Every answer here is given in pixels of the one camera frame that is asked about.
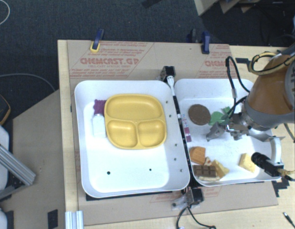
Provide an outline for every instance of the white tray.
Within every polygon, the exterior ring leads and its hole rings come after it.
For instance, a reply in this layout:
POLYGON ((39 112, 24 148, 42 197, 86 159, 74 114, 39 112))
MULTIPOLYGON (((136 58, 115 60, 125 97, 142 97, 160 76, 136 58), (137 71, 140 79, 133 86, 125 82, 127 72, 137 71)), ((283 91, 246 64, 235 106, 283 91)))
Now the white tray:
POLYGON ((95 198, 182 190, 190 173, 169 86, 161 81, 83 81, 74 92, 81 176, 85 192, 95 198), (152 149, 127 150, 108 138, 95 138, 94 101, 115 94, 148 94, 164 109, 167 138, 152 149))
MULTIPOLYGON (((233 80, 237 90, 237 99, 246 96, 248 93, 241 87, 237 79, 233 80)), ((247 89, 251 89, 253 83, 248 80, 242 80, 247 89)), ((241 155, 254 152, 260 152, 271 157, 270 142, 261 142, 253 137, 244 135, 242 139, 235 141, 229 133, 225 132, 221 137, 212 139, 209 142, 206 134, 210 131, 211 126, 196 125, 190 121, 188 109, 193 104, 201 104, 208 108, 210 114, 215 111, 229 106, 233 106, 232 89, 228 79, 182 79, 175 84, 175 93, 179 102, 180 113, 187 118, 192 141, 187 143, 188 148, 201 146, 206 148, 206 156, 211 160, 217 159, 230 172, 221 180, 215 182, 206 182, 196 180, 204 186, 218 186, 236 183, 261 182, 267 180, 277 180, 279 177, 271 177, 262 169, 256 167, 254 173, 247 171, 238 166, 241 155)), ((240 112, 239 104, 235 113, 240 112)))

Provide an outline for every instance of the green object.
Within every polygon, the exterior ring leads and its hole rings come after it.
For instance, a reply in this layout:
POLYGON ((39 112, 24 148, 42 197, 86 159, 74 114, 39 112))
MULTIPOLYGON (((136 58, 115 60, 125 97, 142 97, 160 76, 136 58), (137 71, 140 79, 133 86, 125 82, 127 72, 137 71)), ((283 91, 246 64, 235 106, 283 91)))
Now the green object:
POLYGON ((224 115, 227 115, 230 107, 225 107, 222 109, 223 113, 219 111, 215 111, 211 114, 211 119, 209 121, 209 125, 214 125, 214 123, 218 122, 219 124, 224 122, 226 118, 223 118, 224 115))

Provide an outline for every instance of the clamp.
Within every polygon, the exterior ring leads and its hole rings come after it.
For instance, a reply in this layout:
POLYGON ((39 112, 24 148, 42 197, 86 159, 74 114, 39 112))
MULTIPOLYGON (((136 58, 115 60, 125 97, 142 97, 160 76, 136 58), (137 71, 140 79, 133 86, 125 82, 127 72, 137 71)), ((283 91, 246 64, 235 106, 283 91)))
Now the clamp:
POLYGON ((202 41, 201 52, 203 54, 209 54, 210 34, 208 31, 204 31, 201 34, 201 41, 202 41))
POLYGON ((97 53, 100 49, 100 40, 103 39, 103 35, 104 35, 104 29, 98 29, 96 37, 95 37, 95 41, 91 43, 90 46, 90 51, 92 53, 97 53))

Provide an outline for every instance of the white cable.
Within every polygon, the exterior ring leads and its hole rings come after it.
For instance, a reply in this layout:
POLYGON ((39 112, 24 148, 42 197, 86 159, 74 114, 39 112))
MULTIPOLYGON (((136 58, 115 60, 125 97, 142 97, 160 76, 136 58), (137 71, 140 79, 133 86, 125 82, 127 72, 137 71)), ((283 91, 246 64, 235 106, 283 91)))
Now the white cable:
POLYGON ((171 92, 172 92, 172 95, 173 96, 176 96, 175 95, 175 91, 174 91, 174 77, 172 75, 169 75, 167 77, 167 82, 168 82, 168 85, 170 86, 171 88, 171 92))
POLYGON ((3 2, 8 7, 8 10, 9 10, 8 15, 5 17, 5 19, 3 21, 0 22, 0 25, 2 25, 9 18, 11 10, 10 10, 10 7, 6 1, 3 1, 3 0, 0 0, 0 1, 3 2))

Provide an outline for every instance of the purple object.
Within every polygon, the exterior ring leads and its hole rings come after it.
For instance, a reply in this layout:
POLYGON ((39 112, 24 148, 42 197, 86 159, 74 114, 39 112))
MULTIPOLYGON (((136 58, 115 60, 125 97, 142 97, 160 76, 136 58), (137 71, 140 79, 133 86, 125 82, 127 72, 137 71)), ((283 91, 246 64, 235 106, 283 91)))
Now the purple object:
POLYGON ((106 100, 97 100, 95 99, 95 104, 94 104, 94 110, 95 110, 95 115, 96 114, 101 114, 104 116, 104 108, 105 108, 105 102, 106 100))

